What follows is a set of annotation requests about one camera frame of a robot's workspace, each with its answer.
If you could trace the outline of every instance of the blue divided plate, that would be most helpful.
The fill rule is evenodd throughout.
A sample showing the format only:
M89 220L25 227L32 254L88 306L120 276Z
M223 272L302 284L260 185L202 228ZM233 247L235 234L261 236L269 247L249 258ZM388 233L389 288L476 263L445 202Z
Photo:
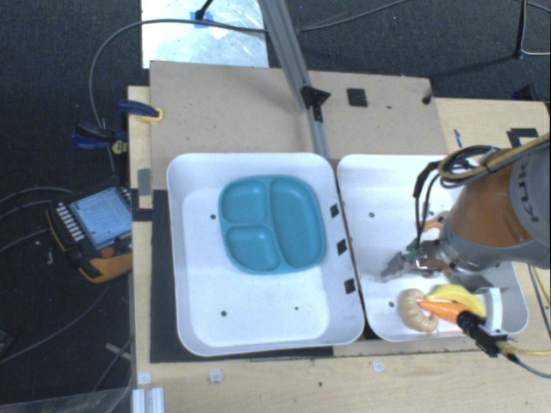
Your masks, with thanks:
M325 231L313 191L292 176L253 176L226 185L220 225L232 263L255 274L282 274L318 264Z

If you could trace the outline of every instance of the red button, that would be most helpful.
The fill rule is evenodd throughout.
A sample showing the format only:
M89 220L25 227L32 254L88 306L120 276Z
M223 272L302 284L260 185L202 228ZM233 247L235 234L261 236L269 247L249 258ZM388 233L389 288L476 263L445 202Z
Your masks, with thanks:
M103 258L110 258L115 255L115 248L113 248L113 246L106 246L105 248L102 248L100 254Z

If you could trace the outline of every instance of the white tray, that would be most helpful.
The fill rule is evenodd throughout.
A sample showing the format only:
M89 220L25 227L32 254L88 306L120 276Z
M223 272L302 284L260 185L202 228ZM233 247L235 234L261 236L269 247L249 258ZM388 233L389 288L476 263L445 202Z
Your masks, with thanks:
M266 175L296 176L315 193L327 244L316 266L258 275L236 268L226 256L217 216L220 192L241 177ZM346 233L343 214L331 216L331 207L340 205L326 160L309 153L186 154L170 163L167 180L177 329L190 352L330 346L361 335L364 314L350 250L337 252Z
M367 319L373 331L388 341L461 335L457 325L444 320L440 320L438 329L431 334L419 333L407 328L398 314L397 298L403 290L415 287L429 293L436 285L448 283L443 275L425 279L409 273L387 283L380 279L387 262L396 252L404 252L415 238L413 186L426 164L438 159L441 158L350 155L337 167ZM449 210L459 193L459 188L444 189L435 185L430 195L430 210L434 214ZM437 237L437 230L424 235L428 240ZM502 263L482 275L503 290L502 331L514 334L523 330L528 322L528 309L512 265Z

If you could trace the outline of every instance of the yellow banana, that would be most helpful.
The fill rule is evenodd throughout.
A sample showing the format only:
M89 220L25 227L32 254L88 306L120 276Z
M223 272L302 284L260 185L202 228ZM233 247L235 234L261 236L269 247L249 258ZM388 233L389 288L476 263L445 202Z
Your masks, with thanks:
M433 293L427 295L425 298L428 300L448 299L465 305L472 313L480 317L486 316L486 308L484 307L482 301L480 301L476 295L471 294L463 286L453 284L440 285Z

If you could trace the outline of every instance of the yellow cable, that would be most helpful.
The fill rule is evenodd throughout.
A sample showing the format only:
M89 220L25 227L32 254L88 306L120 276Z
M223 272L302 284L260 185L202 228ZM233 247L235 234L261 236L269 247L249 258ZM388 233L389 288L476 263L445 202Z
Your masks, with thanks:
M496 342L499 350L504 354L528 354L530 356L547 356L551 355L551 348L548 350L525 350L523 348L518 348L513 346L507 341L498 341Z
M543 297L545 297L545 300L548 302L548 305L551 305L551 302L549 301L548 291L542 283L542 277L540 276L540 273L537 271L536 268L532 268L532 270L534 271L534 275L536 276L537 284L540 285Z
M515 156L518 156L521 153L524 153L527 150L530 150L538 145L543 144L545 141L549 140L549 133L546 133L539 138L531 140L529 143L521 145L520 147L511 148L507 151L504 151L503 153L496 156L494 159L489 161L488 163L484 165L479 165L478 167L469 170L464 171L463 173L448 173L444 170L444 165L448 163L448 161L452 158L454 158L457 154L462 153L465 149L460 149L459 151L456 151L446 158L444 158L439 164L438 164L438 174L444 181L461 181L468 179L469 177L478 175L482 171L491 171L492 167L495 167L496 165L505 163L509 159L512 159Z

